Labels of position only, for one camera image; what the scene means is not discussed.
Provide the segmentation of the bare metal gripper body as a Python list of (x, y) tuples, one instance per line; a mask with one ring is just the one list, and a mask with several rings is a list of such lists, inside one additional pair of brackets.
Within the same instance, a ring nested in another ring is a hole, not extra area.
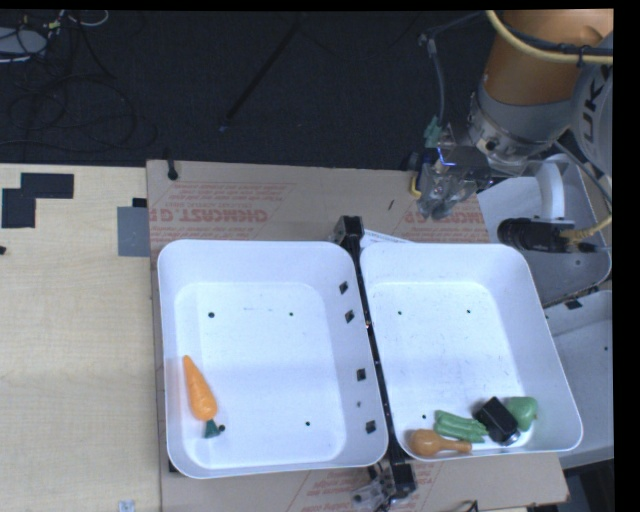
[(470, 117), (461, 126), (434, 117), (423, 138), (420, 196), (469, 196), (497, 178), (521, 175), (549, 147), (547, 137), (527, 134), (519, 125), (500, 125), (491, 117)]

